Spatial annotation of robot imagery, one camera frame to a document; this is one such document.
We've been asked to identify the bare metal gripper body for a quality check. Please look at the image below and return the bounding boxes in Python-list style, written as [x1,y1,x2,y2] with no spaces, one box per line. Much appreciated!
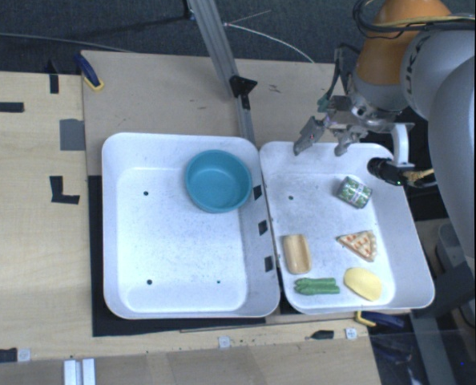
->
[321,94,400,135]

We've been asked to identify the green can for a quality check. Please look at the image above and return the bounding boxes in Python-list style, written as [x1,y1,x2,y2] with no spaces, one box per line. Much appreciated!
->
[335,175,373,210]

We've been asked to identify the white plastic tray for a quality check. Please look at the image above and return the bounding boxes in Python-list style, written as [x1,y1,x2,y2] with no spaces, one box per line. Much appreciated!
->
[101,131,281,321]
[258,140,437,316]

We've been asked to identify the blue bowl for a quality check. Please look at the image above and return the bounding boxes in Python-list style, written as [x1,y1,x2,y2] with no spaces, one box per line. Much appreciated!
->
[184,148,254,215]

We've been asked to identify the toy pizza slice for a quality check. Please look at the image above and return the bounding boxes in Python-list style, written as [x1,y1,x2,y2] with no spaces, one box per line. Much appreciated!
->
[335,229,379,263]

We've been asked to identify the tan toy bread bun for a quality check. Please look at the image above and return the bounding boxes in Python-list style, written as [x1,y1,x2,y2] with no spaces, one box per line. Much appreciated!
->
[281,233,313,276]

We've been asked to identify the yellow toy potato crisp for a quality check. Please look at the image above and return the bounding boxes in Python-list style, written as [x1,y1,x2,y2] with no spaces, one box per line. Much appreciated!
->
[343,266,384,302]

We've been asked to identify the green toy beans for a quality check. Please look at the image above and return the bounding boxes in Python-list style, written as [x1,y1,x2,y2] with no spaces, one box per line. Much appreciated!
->
[293,277,341,297]

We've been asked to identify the pale wood board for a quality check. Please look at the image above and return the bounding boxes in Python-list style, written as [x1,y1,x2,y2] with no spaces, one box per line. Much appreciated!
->
[80,49,423,335]

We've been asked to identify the black cylinder on white bracket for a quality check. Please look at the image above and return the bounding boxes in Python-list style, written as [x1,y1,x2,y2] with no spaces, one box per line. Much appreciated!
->
[366,122,418,188]

